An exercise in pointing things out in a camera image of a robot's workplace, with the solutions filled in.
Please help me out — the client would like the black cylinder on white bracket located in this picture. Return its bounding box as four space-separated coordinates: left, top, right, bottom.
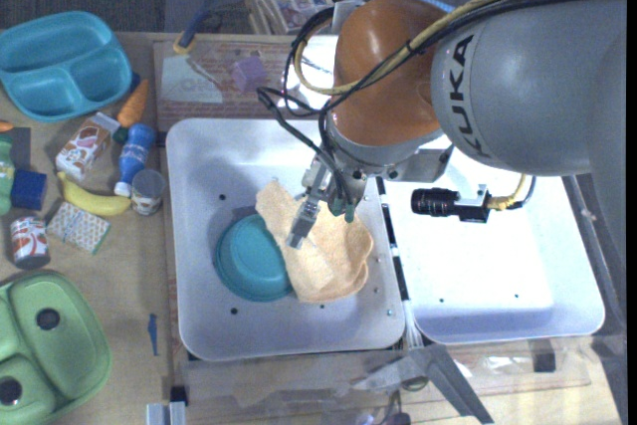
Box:
410 148 493 224

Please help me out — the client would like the red and white can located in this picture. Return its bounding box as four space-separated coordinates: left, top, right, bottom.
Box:
9 215 52 271

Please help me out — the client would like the yellow banana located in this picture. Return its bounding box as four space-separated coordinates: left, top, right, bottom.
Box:
56 170 133 218

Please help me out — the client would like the grey can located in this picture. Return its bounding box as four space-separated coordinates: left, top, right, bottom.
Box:
129 168 167 217

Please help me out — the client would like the orange cloth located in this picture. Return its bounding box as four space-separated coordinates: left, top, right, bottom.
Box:
254 178 375 306

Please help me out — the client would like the white and brown carton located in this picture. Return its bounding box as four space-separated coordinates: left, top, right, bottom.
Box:
54 110 121 183

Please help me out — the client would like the thin black and white rod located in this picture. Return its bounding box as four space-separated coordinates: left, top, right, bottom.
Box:
374 175 424 349

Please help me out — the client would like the blue cube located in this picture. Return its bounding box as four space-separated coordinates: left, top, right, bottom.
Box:
10 168 49 212

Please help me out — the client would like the blue divided plate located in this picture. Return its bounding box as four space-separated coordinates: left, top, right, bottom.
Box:
0 10 135 123

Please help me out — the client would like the blue bowl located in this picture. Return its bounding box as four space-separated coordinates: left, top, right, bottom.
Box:
213 212 296 304

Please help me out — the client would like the orange carrot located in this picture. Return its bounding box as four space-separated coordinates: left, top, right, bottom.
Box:
115 78 151 130

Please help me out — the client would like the green divided plate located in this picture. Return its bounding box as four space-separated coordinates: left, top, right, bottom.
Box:
0 270 113 425

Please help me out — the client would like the white plastic tray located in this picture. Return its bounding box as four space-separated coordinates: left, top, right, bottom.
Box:
164 116 407 362
376 133 607 346

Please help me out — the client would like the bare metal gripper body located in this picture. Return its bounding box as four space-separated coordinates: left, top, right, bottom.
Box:
301 147 370 216

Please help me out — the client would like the purple cube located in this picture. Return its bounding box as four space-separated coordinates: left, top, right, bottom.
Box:
231 55 271 94

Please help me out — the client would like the white packet with orange pattern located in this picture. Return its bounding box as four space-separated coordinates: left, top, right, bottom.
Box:
45 200 112 257

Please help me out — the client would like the blue bottle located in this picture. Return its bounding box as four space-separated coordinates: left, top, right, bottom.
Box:
112 122 158 199

